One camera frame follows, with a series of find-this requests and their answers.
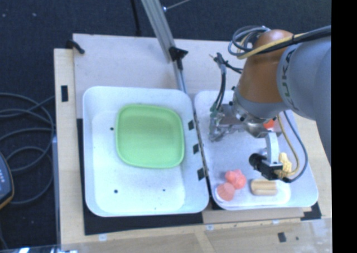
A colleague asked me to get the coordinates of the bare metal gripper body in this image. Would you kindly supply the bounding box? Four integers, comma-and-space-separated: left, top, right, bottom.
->
214, 105, 282, 139

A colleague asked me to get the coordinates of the white plastic tray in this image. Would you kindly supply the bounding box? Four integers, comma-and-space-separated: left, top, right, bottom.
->
82, 86, 210, 217
194, 90, 319, 211

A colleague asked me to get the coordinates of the salmon pink toy food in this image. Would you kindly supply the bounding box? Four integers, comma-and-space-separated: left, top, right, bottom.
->
224, 169, 248, 190
216, 182, 236, 202

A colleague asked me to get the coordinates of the pale yellow toy food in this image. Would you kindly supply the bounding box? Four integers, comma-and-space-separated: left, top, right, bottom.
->
278, 152, 293, 177

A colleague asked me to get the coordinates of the green plate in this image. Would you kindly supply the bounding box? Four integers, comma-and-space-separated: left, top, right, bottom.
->
115, 103, 185, 169

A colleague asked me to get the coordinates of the tan toy bread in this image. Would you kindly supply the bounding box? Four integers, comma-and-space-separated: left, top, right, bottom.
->
250, 178, 278, 197

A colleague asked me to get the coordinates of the pale cardboard board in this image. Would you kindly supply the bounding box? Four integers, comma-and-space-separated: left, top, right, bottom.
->
72, 33, 306, 224

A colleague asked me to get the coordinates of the black cylinder on white bracket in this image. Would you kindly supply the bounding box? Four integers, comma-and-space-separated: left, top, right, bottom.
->
248, 133, 284, 181

